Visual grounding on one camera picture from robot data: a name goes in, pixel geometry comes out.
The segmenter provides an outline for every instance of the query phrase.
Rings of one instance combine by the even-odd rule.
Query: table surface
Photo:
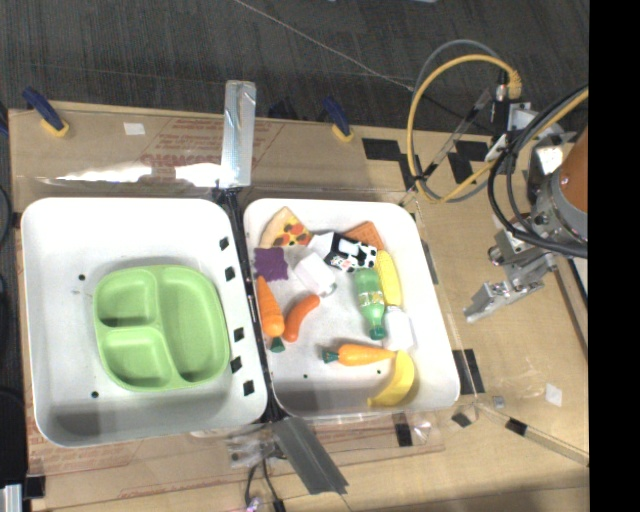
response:
[[[221,116],[54,105],[71,126],[62,139],[42,130],[37,113],[10,113],[16,211],[41,197],[95,193],[61,190],[51,185],[51,178],[109,166],[130,168],[149,159],[166,164],[171,155],[214,154],[219,148]],[[128,135],[123,123],[142,124],[145,133]],[[167,135],[179,129],[190,137],[172,145],[169,141],[178,139]],[[345,143],[328,124],[258,119],[253,185],[241,193],[241,204],[260,197],[406,200],[429,251],[452,349],[466,356],[480,380],[475,392],[461,395],[451,409],[409,418],[413,426],[423,426],[413,433],[413,447],[398,447],[388,422],[359,430],[321,427],[319,437],[332,447],[329,451],[349,482],[348,494],[309,496],[289,464],[277,461],[271,467],[272,483],[287,510],[588,510],[588,364],[580,330],[586,325],[586,309],[576,306],[566,262],[560,262],[562,274],[544,278],[539,292],[467,323],[463,308],[482,283],[504,279],[502,269],[487,258],[498,228],[486,193],[442,205],[407,195],[402,173],[406,132],[364,126],[354,132],[354,139]],[[208,139],[198,142],[202,134]],[[415,134],[423,165],[448,136]],[[465,140],[488,141],[479,136]],[[478,165],[472,162],[474,170]],[[455,186],[447,160],[430,185],[441,194]],[[16,240],[22,286],[19,230]],[[20,310],[24,327],[23,288]],[[26,329],[21,332],[28,354]],[[25,401],[32,405],[26,360],[25,373]],[[548,400],[549,390],[562,393],[561,403]],[[228,457],[219,439],[172,437],[72,453],[39,435],[29,411],[30,473],[47,476],[46,496],[34,500],[35,510],[121,510],[123,499],[128,510],[242,509],[246,470],[229,470],[220,462]],[[467,422],[455,421],[460,414]],[[322,428],[328,430],[323,434]],[[432,437],[420,442],[420,432]],[[367,436],[373,439],[368,444]],[[268,497],[259,476],[252,489]]]

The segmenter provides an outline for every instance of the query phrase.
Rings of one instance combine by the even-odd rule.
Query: white sticker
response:
[[[562,407],[562,390],[555,387],[553,384],[547,384],[544,398],[550,404]]]
[[[144,125],[142,123],[123,123],[124,132],[127,135],[144,135]]]

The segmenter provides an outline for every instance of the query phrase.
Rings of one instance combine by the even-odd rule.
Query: black floor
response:
[[[30,85],[56,100],[220,113],[225,82],[243,79],[257,85],[259,116],[287,99],[297,117],[316,120],[332,95],[353,124],[403,128],[425,60],[472,39],[519,71],[523,100],[541,110],[588,80],[589,11],[588,0],[2,0],[0,101],[24,108]],[[469,52],[477,50],[451,48],[436,62]],[[496,78],[482,64],[448,71],[428,89],[415,127],[453,130]],[[582,106],[563,127],[579,130],[586,116]],[[472,127],[485,130],[481,121]],[[9,174],[0,138],[0,184],[10,193]],[[0,338],[1,487],[24,469],[11,395],[22,393],[11,240],[0,248],[0,273],[9,313]]]

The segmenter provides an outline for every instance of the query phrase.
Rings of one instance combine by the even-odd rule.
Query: toy carrot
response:
[[[302,321],[310,311],[314,310],[319,305],[320,297],[313,293],[311,295],[307,295],[298,303],[296,303],[296,305],[291,308],[291,311],[289,311],[289,314],[287,315],[287,320],[285,321],[285,328],[282,337],[290,342],[297,341]]]
[[[396,353],[380,347],[369,347],[357,345],[356,343],[345,343],[337,352],[331,350],[322,351],[322,360],[325,363],[338,361],[345,366],[362,366],[365,364],[377,363],[385,359],[395,357]]]
[[[267,280],[263,276],[258,276],[258,279],[256,279],[256,293],[258,295],[258,309],[260,311],[262,330],[272,338],[281,336],[284,332],[284,317],[271,288],[267,284]]]

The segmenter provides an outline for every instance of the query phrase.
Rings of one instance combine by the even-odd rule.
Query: toy bread slice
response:
[[[261,249],[285,247],[289,245],[307,245],[313,234],[286,206],[280,209],[269,221],[262,232]]]
[[[352,230],[344,233],[344,236],[367,245],[372,245],[378,250],[384,249],[382,238],[380,238],[380,234],[378,233],[375,224],[371,221],[363,222]]]

